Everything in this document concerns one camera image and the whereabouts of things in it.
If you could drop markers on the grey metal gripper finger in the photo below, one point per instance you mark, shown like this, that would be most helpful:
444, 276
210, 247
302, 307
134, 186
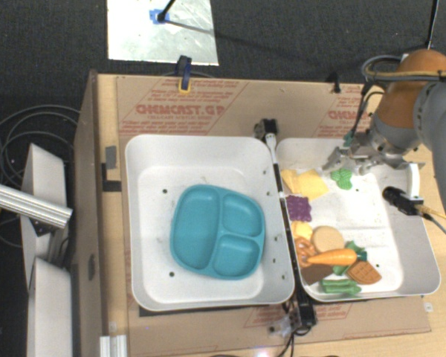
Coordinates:
332, 161
364, 167

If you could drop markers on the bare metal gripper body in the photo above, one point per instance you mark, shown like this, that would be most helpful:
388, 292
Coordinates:
375, 151

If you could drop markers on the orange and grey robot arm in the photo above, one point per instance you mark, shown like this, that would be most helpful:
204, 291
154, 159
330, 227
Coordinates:
436, 114

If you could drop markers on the green toy broccoli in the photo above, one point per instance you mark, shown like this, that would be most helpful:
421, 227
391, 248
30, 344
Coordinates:
342, 179

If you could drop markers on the yellow cheese slice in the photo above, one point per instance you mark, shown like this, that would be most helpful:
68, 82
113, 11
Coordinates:
289, 180
313, 186

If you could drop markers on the white plastic tray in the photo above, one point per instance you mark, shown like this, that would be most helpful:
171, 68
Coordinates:
160, 236
368, 214

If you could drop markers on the thin black and white rod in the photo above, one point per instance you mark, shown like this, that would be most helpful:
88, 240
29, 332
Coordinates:
276, 166

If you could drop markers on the purple toy grapes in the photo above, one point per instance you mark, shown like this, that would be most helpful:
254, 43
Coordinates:
299, 207

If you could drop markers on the yellow toy chip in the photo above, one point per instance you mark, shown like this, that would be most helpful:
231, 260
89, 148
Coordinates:
302, 230

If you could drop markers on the tan round biscuit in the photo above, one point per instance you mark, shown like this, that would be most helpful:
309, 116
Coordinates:
328, 238

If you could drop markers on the orange toy carrot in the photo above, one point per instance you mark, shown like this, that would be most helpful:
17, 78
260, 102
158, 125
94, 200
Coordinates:
334, 257

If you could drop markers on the orange toy pretzel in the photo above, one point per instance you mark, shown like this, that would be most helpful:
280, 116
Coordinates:
304, 251

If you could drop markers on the orange toy waffle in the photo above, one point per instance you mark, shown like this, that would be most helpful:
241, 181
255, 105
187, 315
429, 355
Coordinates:
364, 273

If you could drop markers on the brown toy bread slice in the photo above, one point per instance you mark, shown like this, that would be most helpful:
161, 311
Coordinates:
316, 273

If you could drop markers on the green toy pea pod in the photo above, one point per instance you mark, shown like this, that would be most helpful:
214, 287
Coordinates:
340, 286

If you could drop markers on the brown cardboard board red print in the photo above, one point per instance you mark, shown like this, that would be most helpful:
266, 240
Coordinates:
215, 106

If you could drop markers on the blue divided plate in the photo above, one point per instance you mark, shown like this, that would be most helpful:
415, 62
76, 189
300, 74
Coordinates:
204, 229

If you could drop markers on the black cylinder on white bracket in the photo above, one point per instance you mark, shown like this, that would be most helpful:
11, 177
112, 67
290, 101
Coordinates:
401, 199

